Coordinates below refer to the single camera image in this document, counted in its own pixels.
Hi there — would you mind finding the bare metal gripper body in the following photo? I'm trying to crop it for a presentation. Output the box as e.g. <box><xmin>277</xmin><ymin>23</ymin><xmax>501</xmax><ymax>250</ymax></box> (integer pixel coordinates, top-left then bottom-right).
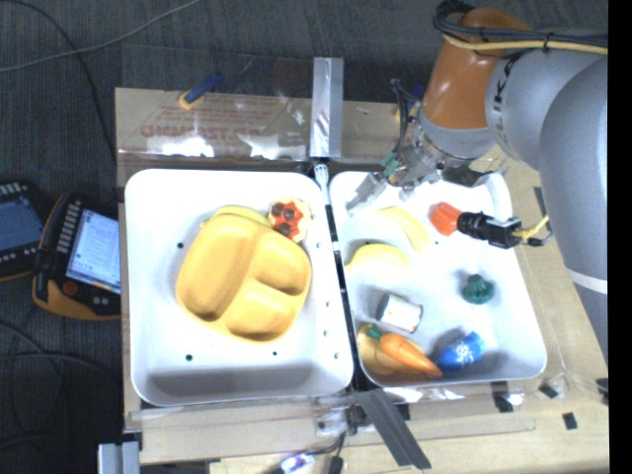
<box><xmin>378</xmin><ymin>138</ymin><xmax>448</xmax><ymax>190</ymax></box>

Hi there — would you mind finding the white plastic tray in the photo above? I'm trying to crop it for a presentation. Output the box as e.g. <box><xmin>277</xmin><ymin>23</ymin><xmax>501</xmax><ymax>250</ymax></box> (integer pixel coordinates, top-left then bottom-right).
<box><xmin>123</xmin><ymin>168</ymin><xmax>355</xmax><ymax>408</ymax></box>
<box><xmin>328</xmin><ymin>169</ymin><xmax>548</xmax><ymax>389</ymax></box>

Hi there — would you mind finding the green broccoli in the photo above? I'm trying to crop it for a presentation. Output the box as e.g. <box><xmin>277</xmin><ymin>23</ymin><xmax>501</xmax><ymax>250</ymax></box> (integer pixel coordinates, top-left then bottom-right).
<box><xmin>461</xmin><ymin>273</ymin><xmax>496</xmax><ymax>305</ymax></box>

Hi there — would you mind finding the white can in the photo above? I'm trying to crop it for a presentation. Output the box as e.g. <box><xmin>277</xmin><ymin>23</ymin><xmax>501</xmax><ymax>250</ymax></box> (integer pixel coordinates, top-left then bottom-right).
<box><xmin>375</xmin><ymin>292</ymin><xmax>424</xmax><ymax>334</ymax></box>

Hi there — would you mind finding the yellow divided plate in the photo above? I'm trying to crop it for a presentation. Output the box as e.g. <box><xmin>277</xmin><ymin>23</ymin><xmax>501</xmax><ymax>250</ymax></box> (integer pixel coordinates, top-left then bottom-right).
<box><xmin>175</xmin><ymin>212</ymin><xmax>313</xmax><ymax>344</ymax></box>

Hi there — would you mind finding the orange carrot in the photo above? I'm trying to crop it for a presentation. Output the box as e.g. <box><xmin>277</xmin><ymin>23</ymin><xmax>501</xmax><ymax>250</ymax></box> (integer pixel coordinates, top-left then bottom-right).
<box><xmin>365</xmin><ymin>324</ymin><xmax>444</xmax><ymax>378</ymax></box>

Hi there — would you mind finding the blue packet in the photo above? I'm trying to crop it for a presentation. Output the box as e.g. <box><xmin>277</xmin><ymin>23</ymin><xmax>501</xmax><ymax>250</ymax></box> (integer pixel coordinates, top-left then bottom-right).
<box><xmin>434</xmin><ymin>331</ymin><xmax>488</xmax><ymax>372</ymax></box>

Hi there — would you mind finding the brown cardboard board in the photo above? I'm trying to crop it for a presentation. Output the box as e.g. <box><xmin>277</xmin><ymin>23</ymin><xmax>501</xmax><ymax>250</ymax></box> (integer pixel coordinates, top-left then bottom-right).
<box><xmin>114</xmin><ymin>86</ymin><xmax>609</xmax><ymax>466</ymax></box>

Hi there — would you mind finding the black cylinder on white bracket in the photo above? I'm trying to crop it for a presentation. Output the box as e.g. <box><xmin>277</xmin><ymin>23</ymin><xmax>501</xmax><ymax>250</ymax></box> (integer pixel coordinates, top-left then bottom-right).
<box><xmin>456</xmin><ymin>173</ymin><xmax>523</xmax><ymax>250</ymax></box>

